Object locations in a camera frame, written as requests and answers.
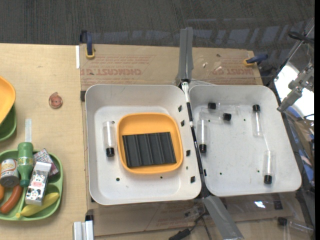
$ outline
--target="black cap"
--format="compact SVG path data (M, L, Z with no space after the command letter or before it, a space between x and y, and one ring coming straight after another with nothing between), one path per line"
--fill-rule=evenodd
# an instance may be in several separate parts
M223 113L223 120L224 121L230 121L231 120L231 114L229 113Z
M200 144L199 145L200 153L206 153L207 152L207 145L206 144Z
M264 184L271 184L272 183L272 176L271 175L264 175Z
M214 103L214 102L208 103L208 109L215 110L216 108L217 108L216 103Z
M278 217L278 224L281 226L286 226L288 223L288 220L284 217Z
M106 156L108 158L111 158L115 155L115 149L113 147L108 147L105 149L105 152L106 152Z
M260 111L260 106L258 104L253 105L252 109L253 109L254 112L259 112Z

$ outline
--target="green bottle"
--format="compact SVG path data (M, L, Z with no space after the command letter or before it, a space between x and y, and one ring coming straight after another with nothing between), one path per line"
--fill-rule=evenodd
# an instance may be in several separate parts
M21 175L20 186L27 188L30 175L34 169L34 146L31 142L22 142L18 145L17 170Z

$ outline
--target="cow print carton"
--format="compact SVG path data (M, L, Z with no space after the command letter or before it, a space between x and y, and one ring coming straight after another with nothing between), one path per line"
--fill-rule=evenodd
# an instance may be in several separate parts
M41 206L45 196L51 163L37 161L31 175L30 183L25 194L27 205Z

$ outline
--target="tin can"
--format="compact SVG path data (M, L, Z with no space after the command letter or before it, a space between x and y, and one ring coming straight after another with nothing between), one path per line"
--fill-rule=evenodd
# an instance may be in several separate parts
M1 163L0 184L5 188L13 188L20 182L18 163L15 159L6 159Z

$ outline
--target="white tray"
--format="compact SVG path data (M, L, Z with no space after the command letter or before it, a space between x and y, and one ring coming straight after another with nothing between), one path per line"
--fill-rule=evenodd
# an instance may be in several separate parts
M192 200L200 193L201 181L184 93L173 85L91 86L85 95L89 190L101 205ZM159 112L178 124L183 162L171 172L134 174L121 164L118 150L107 157L103 145L104 121L118 121L125 115Z
M201 155L208 190L219 197L296 191L301 174L274 93L265 86L196 85L189 90L195 126L208 102L239 104L230 124L209 124L210 143ZM261 107L262 129L269 149L275 152L275 176L264 184L263 138L252 133L252 106Z

